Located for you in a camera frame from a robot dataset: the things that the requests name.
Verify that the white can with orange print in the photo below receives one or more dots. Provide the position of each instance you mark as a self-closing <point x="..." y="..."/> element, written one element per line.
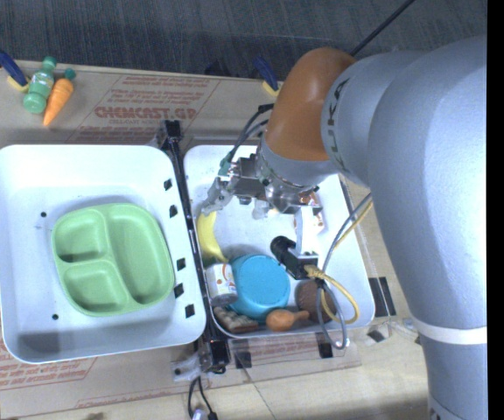
<point x="219" y="280"/>

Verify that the white plastic tray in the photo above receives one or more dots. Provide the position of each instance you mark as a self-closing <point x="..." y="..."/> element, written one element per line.
<point x="29" y="217"/>
<point x="252" y="234"/>

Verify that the orange toy drumstick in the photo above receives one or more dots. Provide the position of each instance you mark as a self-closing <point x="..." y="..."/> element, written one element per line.
<point x="280" y="319"/>

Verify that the yellow banana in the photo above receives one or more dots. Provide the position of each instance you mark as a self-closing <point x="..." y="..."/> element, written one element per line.
<point x="207" y="236"/>

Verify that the blue bowl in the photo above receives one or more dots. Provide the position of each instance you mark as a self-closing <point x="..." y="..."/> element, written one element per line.
<point x="258" y="287"/>

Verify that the orange carrot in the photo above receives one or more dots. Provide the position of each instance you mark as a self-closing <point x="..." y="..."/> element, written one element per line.
<point x="57" y="99"/>

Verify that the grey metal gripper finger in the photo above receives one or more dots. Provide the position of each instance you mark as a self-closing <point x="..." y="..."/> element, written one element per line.
<point x="217" y="195"/>
<point x="261" y="209"/>

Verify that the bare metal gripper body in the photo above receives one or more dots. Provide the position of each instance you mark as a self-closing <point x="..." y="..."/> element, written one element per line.
<point x="249" y="177"/>

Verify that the brown waffle biscuit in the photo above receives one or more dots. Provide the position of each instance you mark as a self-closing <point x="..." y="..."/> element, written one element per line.
<point x="234" y="321"/>

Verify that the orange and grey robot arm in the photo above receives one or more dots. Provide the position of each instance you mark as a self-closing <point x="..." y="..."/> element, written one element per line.
<point x="427" y="156"/>

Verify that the green divided plate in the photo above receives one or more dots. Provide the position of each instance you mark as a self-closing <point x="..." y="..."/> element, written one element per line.
<point x="116" y="256"/>

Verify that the brown cardboard board red print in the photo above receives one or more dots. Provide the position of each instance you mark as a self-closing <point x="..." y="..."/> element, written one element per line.
<point x="116" y="103"/>

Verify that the brown doughnut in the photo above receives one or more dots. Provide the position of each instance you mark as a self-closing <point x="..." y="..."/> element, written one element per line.
<point x="306" y="298"/>

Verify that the black cylinder on white bracket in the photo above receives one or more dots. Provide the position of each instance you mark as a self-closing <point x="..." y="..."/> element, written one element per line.
<point x="293" y="258"/>

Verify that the green bottle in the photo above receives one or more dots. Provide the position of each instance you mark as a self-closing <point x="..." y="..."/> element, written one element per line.
<point x="39" y="86"/>

